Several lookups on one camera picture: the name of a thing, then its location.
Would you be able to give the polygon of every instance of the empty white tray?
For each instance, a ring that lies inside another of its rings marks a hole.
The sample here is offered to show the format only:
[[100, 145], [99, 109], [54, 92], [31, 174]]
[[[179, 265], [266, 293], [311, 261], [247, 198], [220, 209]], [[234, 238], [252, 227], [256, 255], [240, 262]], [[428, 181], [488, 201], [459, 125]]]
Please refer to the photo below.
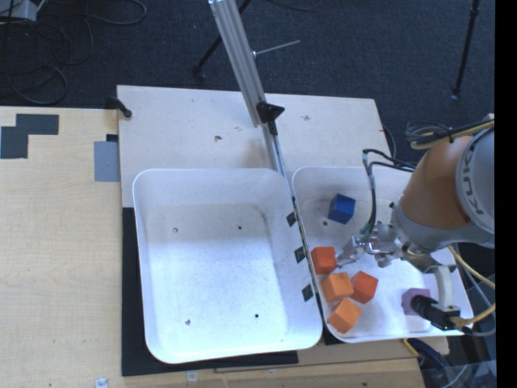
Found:
[[313, 282], [307, 259], [296, 259], [303, 244], [278, 172], [151, 169], [132, 189], [145, 341], [157, 359], [176, 364], [319, 341], [322, 318], [316, 297], [307, 299]]
[[[374, 167], [377, 220], [388, 223], [391, 215], [391, 202], [397, 202], [411, 173], [388, 167]], [[304, 167], [293, 176], [293, 189], [300, 211], [301, 224], [305, 233], [308, 251], [315, 247], [335, 247], [339, 255], [343, 246], [352, 235], [366, 224], [372, 208], [368, 177], [363, 167]], [[336, 194], [349, 196], [355, 200], [353, 217], [347, 224], [328, 218], [329, 206]], [[448, 249], [433, 253], [442, 264], [454, 264]], [[372, 340], [388, 340], [422, 336], [462, 335], [459, 331], [441, 331], [420, 316], [406, 315], [401, 307], [402, 294], [409, 288], [427, 288], [431, 297], [438, 300], [438, 289], [433, 274], [422, 274], [409, 262], [394, 260], [386, 268], [380, 268], [373, 255], [364, 254], [354, 263], [337, 268], [333, 273], [348, 272], [352, 278], [359, 270], [376, 277], [379, 282], [375, 297], [366, 304], [355, 302], [362, 313], [345, 334], [326, 324], [329, 331], [339, 340], [348, 343]], [[317, 287], [326, 275], [317, 275]], [[455, 305], [461, 308], [461, 316], [472, 317], [473, 312], [465, 292], [460, 274], [452, 274]], [[320, 297], [325, 319], [328, 318], [337, 302], [328, 303]]]

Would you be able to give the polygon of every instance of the cube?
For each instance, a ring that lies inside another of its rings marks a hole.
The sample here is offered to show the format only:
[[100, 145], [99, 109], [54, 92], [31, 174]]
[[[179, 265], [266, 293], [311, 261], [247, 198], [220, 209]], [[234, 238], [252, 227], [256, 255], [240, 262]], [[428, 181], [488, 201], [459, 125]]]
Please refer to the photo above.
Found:
[[411, 309], [411, 299], [419, 294], [431, 297], [431, 291], [429, 289], [421, 288], [409, 288], [402, 294], [402, 308], [404, 309], [404, 314], [418, 315], [418, 313]]
[[329, 206], [328, 218], [338, 223], [347, 224], [354, 215], [355, 200], [336, 194]]
[[317, 275], [328, 275], [338, 266], [333, 247], [315, 247], [310, 252], [310, 257]]
[[352, 278], [354, 293], [351, 298], [360, 303], [367, 303], [373, 299], [379, 279], [359, 270]]
[[327, 302], [336, 302], [354, 293], [354, 286], [346, 272], [327, 276], [321, 286]]
[[360, 307], [346, 297], [332, 310], [326, 321], [339, 332], [346, 333], [357, 323], [362, 311]]

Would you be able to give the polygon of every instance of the blue cube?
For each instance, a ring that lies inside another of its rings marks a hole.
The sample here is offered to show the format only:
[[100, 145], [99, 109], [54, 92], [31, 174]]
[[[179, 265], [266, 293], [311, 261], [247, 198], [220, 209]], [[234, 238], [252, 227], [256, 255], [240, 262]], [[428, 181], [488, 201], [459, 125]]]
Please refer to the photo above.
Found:
[[329, 207], [329, 219], [338, 223], [347, 224], [354, 215], [355, 200], [353, 198], [336, 194]]

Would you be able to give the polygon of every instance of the wooden surface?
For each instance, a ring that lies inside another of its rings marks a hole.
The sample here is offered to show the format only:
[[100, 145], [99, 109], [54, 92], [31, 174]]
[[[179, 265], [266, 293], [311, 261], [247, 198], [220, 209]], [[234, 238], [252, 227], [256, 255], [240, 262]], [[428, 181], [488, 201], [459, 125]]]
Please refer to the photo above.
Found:
[[[30, 135], [28, 158], [0, 159], [0, 387], [424, 387], [400, 340], [299, 352], [277, 369], [120, 376], [120, 183], [95, 182], [94, 142], [118, 132], [113, 110], [0, 107], [60, 116]], [[427, 341], [442, 353], [445, 338]]]

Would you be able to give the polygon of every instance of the black bracket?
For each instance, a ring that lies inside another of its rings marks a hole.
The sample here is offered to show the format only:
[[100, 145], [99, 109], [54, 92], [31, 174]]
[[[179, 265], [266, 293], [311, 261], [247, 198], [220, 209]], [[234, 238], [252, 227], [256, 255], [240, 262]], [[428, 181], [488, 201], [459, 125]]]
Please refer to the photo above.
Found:
[[285, 108], [271, 105], [270, 103], [264, 101], [261, 101], [257, 104], [258, 116], [260, 117], [260, 120], [263, 122], [263, 124], [268, 124], [269, 133], [271, 135], [278, 135], [275, 120], [283, 111], [285, 111]]
[[130, 118], [132, 115], [132, 112], [129, 111], [125, 107], [125, 105], [120, 102], [120, 99], [116, 98], [115, 96], [108, 96], [106, 98], [106, 102], [104, 103], [105, 109], [120, 109], [120, 111], [124, 114], [126, 118]]

